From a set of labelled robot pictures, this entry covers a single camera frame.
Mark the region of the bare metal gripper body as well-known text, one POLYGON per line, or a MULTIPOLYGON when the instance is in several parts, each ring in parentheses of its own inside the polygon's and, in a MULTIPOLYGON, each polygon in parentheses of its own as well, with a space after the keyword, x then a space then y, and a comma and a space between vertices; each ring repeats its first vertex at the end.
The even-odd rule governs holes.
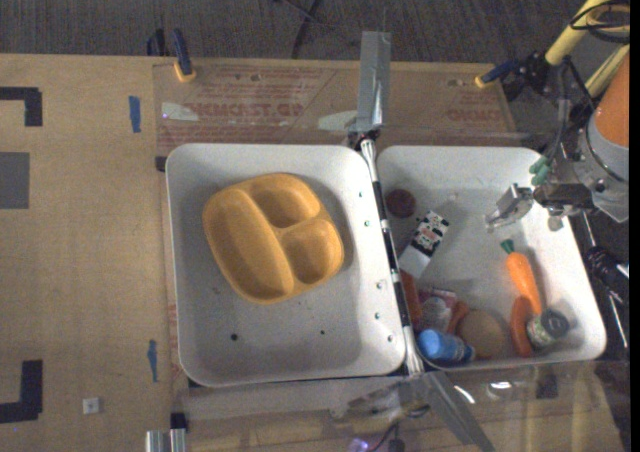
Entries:
POLYGON ((629 184, 597 161, 541 159, 532 164, 533 197, 550 213, 598 210, 629 219, 629 184))

